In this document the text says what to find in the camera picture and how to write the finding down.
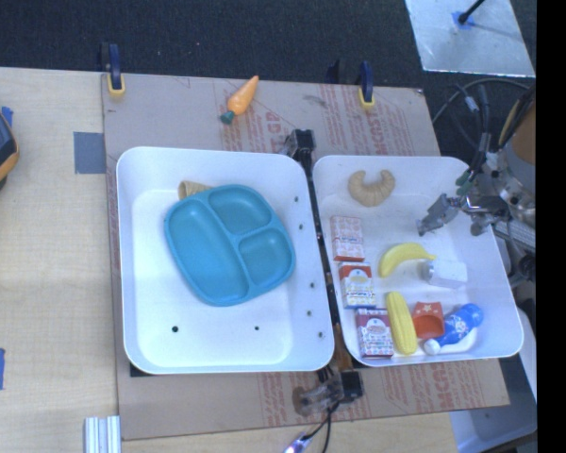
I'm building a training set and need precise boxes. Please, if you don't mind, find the black block with thin wires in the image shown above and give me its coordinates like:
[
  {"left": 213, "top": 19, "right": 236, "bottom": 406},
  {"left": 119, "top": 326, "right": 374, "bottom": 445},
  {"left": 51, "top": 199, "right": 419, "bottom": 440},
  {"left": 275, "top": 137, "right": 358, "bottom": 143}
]
[
  {"left": 339, "top": 370, "right": 365, "bottom": 401},
  {"left": 281, "top": 128, "right": 318, "bottom": 160}
]

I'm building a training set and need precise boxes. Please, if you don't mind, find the brown cardboard board red print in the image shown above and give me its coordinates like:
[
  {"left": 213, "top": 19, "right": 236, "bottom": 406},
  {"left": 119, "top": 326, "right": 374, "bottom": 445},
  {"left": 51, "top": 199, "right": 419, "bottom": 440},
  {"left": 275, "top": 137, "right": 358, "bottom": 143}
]
[{"left": 101, "top": 72, "right": 511, "bottom": 442}]

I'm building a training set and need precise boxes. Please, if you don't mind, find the yellow corn cob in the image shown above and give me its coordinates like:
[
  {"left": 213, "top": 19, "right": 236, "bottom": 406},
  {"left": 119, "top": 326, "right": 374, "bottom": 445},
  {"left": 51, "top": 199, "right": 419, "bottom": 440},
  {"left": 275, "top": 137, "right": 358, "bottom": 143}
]
[{"left": 385, "top": 291, "right": 419, "bottom": 357}]

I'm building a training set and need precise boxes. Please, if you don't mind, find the blue divided plate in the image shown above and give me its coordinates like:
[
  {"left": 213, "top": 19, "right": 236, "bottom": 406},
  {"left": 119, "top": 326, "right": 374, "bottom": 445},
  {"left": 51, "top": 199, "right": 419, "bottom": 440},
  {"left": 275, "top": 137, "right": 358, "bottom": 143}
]
[{"left": 163, "top": 183, "right": 297, "bottom": 308}]

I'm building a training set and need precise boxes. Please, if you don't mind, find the white plastic tray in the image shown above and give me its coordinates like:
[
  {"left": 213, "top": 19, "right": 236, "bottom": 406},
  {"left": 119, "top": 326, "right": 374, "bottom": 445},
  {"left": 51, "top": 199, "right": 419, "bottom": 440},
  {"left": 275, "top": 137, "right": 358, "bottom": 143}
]
[
  {"left": 115, "top": 145, "right": 336, "bottom": 376},
  {"left": 311, "top": 154, "right": 525, "bottom": 368}
]

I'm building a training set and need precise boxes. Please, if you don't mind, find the red white carton colourful print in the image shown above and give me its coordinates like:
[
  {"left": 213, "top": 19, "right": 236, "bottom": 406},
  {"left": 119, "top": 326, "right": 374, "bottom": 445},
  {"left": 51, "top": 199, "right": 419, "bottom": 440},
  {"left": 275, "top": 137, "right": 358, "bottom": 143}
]
[{"left": 355, "top": 307, "right": 395, "bottom": 361}]

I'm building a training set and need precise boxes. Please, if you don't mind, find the yellow banana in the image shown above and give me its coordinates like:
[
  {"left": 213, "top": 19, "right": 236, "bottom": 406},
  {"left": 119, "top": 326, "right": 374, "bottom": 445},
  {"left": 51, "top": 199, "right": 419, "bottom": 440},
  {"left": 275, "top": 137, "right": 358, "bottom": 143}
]
[{"left": 377, "top": 242, "right": 438, "bottom": 279}]

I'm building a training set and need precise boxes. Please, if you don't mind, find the orange carrot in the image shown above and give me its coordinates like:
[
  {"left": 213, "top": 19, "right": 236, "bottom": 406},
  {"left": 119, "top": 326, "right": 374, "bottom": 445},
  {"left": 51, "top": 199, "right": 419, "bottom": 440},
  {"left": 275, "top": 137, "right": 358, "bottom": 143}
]
[{"left": 219, "top": 75, "right": 260, "bottom": 126}]

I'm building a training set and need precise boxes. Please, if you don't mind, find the beige croissant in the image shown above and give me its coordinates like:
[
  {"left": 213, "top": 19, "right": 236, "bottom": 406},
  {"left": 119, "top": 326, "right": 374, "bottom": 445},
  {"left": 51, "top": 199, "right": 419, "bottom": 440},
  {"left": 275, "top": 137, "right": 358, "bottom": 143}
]
[{"left": 347, "top": 169, "right": 397, "bottom": 209}]

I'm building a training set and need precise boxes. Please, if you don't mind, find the black cylinder on white bracket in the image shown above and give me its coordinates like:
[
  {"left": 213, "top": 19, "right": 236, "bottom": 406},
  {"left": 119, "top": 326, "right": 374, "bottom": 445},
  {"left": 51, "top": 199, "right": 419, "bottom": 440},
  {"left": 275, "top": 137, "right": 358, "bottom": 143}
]
[{"left": 508, "top": 247, "right": 537, "bottom": 288}]

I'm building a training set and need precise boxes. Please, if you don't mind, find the red fries box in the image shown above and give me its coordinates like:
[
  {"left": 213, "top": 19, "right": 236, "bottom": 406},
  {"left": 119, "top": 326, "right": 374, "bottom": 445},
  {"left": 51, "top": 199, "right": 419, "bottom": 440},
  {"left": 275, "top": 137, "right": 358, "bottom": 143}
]
[{"left": 410, "top": 300, "right": 446, "bottom": 341}]

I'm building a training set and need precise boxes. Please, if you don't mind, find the tan ice cream cone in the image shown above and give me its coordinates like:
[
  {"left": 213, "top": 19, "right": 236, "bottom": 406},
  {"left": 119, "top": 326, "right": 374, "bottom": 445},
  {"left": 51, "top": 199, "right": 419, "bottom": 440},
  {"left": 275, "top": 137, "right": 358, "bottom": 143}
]
[{"left": 177, "top": 179, "right": 213, "bottom": 201}]

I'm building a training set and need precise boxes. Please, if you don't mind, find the orange and white carton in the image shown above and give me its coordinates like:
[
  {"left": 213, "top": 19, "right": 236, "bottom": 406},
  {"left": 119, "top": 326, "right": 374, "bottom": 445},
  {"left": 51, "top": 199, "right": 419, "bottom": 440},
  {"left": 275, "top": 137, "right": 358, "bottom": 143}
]
[{"left": 329, "top": 214, "right": 367, "bottom": 263}]

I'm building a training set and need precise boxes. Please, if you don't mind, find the red and white carton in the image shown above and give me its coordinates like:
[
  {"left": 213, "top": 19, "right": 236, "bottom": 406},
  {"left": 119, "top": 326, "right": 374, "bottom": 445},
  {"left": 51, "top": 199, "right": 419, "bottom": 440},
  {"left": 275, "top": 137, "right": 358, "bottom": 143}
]
[{"left": 337, "top": 260, "right": 377, "bottom": 310}]

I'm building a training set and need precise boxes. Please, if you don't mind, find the blue bottle with white cap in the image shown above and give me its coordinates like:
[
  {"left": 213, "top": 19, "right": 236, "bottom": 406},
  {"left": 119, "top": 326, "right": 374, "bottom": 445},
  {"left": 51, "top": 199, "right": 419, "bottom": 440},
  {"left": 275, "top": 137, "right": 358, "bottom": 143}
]
[{"left": 423, "top": 302, "right": 485, "bottom": 356}]

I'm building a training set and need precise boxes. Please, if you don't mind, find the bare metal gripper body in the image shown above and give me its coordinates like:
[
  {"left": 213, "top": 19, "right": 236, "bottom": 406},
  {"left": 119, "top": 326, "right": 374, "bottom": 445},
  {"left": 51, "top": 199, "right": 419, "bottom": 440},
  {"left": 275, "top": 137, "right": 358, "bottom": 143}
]
[{"left": 483, "top": 157, "right": 537, "bottom": 229}]

